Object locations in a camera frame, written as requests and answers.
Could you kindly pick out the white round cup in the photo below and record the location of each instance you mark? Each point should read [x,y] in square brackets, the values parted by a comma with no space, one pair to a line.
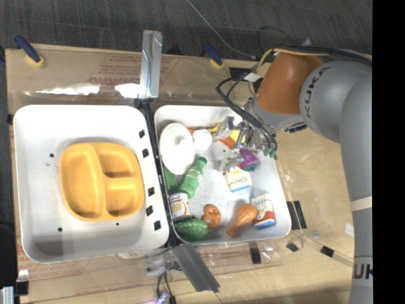
[202,139]

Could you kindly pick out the green broccoli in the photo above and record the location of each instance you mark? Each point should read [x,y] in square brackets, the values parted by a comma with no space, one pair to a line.
[191,230]

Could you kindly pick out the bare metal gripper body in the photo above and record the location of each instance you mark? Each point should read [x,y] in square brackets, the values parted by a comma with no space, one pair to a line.
[253,139]

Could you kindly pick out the orange chicken drumstick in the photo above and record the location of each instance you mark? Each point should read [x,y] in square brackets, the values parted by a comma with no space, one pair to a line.
[245,215]

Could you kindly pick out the red white blue carton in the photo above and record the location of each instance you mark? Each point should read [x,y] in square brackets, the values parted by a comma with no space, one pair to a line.
[263,211]

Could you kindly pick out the yellow banana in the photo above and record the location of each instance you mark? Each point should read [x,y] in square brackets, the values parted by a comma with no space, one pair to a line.
[236,136]

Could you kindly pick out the white bowl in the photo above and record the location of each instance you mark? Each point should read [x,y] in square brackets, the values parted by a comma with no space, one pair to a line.
[172,150]

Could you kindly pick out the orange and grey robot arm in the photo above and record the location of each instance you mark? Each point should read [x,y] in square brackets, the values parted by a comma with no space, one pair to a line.
[335,93]

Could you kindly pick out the light green plastic bottle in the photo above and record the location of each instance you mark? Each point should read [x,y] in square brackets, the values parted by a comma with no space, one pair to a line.
[191,179]

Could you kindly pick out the white plastic tray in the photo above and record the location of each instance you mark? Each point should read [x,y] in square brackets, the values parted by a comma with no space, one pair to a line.
[218,198]
[41,169]

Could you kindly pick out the purple grapes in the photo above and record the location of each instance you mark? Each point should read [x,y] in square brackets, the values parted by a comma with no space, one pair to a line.
[249,159]

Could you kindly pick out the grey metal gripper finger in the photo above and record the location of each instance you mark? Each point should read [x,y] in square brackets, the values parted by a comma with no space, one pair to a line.
[227,127]
[232,161]

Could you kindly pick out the brown cardboard board red print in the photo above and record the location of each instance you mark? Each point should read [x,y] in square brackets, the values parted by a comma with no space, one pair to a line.
[79,68]

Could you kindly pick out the white can orange print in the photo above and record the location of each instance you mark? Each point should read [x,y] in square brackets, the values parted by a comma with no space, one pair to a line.
[179,205]

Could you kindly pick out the yellow divided plate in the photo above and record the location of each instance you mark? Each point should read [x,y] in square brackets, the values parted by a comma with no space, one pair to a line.
[82,182]

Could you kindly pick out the brown pretzel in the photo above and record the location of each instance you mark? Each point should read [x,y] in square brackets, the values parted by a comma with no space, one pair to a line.
[212,215]

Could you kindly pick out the orange carrot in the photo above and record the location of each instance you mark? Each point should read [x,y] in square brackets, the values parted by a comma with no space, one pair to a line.
[227,142]

